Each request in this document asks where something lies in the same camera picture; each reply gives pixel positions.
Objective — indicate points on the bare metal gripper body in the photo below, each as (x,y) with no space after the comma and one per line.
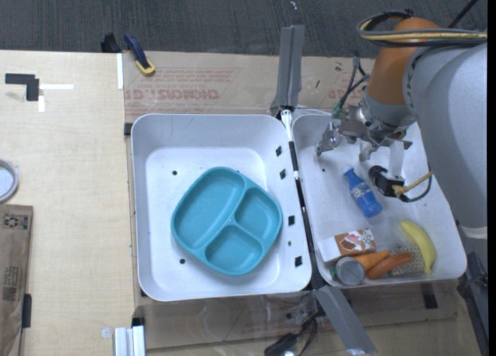
(372,129)

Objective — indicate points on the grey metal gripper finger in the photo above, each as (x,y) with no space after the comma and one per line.
(329,140)
(366,152)

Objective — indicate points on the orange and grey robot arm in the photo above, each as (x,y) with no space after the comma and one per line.
(445,122)

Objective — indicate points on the blue plastic bottle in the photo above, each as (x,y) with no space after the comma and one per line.
(362,193)

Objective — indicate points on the white plastic tray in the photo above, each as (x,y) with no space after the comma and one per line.
(162,207)
(333,199)

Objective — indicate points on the white and brown carton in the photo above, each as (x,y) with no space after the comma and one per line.
(348,244)

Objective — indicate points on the yellow banana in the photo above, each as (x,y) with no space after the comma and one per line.
(422,242)

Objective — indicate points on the orange carrot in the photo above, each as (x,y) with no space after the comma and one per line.
(374,258)

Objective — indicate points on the brown cardboard board red print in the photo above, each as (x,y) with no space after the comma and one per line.
(232,83)

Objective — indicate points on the orange sausage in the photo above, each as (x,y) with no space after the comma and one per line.
(389,265)

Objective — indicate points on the silver can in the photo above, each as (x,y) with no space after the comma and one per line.
(350,271)

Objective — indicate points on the brown patterned packet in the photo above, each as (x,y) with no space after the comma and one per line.
(414,267)

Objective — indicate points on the blue divided plate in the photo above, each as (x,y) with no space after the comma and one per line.
(217,211)

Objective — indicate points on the brown paper bag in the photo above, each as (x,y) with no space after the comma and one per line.
(13,269)

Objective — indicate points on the black cylinder on white bracket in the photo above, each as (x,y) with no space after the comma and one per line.
(383,184)

